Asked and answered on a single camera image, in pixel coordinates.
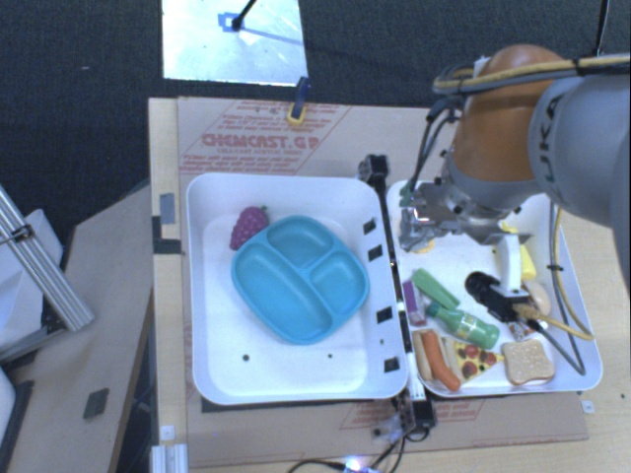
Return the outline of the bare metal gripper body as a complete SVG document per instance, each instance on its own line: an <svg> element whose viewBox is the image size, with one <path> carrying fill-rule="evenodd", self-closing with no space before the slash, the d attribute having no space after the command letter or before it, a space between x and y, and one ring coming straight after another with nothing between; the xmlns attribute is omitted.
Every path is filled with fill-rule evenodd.
<svg viewBox="0 0 631 473"><path fill-rule="evenodd" d="M446 180L421 181L415 188L405 182L399 190L399 207L400 234L402 228L417 228L419 241L424 229L434 229L436 238L467 235L479 244L497 244L506 234L500 222L510 213L478 204Z"/></svg>

